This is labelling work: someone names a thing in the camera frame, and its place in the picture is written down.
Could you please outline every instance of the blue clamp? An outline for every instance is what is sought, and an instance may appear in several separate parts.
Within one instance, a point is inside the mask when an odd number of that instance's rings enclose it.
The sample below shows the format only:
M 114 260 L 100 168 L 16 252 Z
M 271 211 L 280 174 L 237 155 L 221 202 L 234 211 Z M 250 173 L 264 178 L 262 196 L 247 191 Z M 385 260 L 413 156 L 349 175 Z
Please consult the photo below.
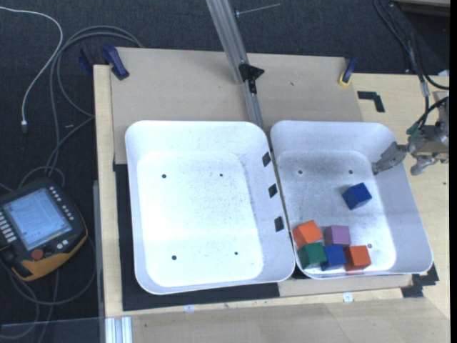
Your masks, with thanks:
M 354 69 L 356 68 L 357 65 L 357 58 L 353 57 L 351 58 L 348 66 L 346 67 L 345 72 L 341 73 L 340 78 L 338 80 L 338 83 L 343 86 L 347 87 L 351 83 L 351 75 L 354 72 Z
M 130 74 L 122 64 L 121 57 L 119 57 L 119 53 L 114 46 L 105 44 L 101 52 L 105 60 L 107 60 L 109 64 L 113 65 L 111 67 L 111 71 L 119 80 L 124 80 L 129 77 Z

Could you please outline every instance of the cube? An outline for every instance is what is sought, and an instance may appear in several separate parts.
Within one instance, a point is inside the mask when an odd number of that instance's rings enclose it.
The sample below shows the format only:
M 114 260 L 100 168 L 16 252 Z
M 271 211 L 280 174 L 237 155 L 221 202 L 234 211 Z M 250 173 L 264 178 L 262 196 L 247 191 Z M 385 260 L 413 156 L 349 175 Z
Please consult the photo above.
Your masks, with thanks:
M 349 227 L 344 225 L 331 225 L 323 232 L 323 239 L 326 245 L 338 244 L 342 247 L 351 245 L 351 234 L 349 234 Z
M 317 267 L 327 261 L 325 250 L 320 242 L 303 245 L 297 254 L 303 269 Z
M 321 264 L 323 271 L 338 269 L 346 264 L 347 259 L 344 255 L 344 249 L 341 245 L 327 245 L 323 249 L 327 257 L 327 261 Z
M 371 264 L 370 254 L 366 245 L 355 245 L 344 250 L 348 260 L 346 271 L 361 271 Z
M 365 184 L 359 183 L 355 186 L 347 188 L 347 190 L 343 193 L 343 198 L 349 209 L 352 210 L 363 206 L 372 197 Z
M 322 239 L 322 233 L 319 227 L 316 225 L 314 220 L 309 220 L 304 224 L 296 227 L 292 231 L 293 240 L 300 249 L 305 244 L 310 244 L 316 240 Z

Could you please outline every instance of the white tray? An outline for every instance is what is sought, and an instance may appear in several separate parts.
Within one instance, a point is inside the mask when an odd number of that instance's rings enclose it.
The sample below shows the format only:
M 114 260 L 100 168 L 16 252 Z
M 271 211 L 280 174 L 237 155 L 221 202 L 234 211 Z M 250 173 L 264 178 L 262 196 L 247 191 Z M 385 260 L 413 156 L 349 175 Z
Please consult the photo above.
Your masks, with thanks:
M 286 205 L 295 229 L 314 219 L 323 232 L 347 225 L 352 245 L 369 245 L 372 264 L 363 274 L 421 273 L 432 253 L 402 164 L 374 176 L 371 163 L 395 141 L 381 124 L 280 121 L 271 143 Z M 365 183 L 372 200 L 349 210 L 341 194 Z M 344 268 L 303 269 L 312 278 L 345 277 Z
M 295 267 L 266 135 L 247 122 L 126 133 L 134 265 L 153 294 L 279 282 Z

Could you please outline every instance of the emergency stop button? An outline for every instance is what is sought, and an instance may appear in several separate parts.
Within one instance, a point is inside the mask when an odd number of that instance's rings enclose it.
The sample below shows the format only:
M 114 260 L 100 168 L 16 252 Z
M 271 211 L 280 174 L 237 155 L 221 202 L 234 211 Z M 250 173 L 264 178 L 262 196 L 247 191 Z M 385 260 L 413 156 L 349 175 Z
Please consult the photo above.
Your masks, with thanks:
M 43 257 L 44 257 L 44 252 L 41 249 L 35 249 L 31 253 L 31 258 L 33 260 L 40 260 L 40 259 L 43 259 Z

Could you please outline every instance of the metal post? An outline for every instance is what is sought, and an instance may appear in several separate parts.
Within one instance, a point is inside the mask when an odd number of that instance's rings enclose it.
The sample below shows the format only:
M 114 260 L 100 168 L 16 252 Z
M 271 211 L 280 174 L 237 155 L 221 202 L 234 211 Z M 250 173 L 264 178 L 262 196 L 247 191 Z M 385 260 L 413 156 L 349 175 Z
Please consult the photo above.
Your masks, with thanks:
M 222 47 L 226 52 L 233 77 L 237 84 L 243 84 L 249 119 L 263 128 L 257 95 L 249 89 L 248 80 L 243 80 L 239 70 L 241 64 L 249 64 L 249 61 L 243 45 L 243 39 L 238 30 L 238 24 L 236 23 L 235 11 L 231 7 L 229 0 L 206 0 L 206 3 L 208 4 Z

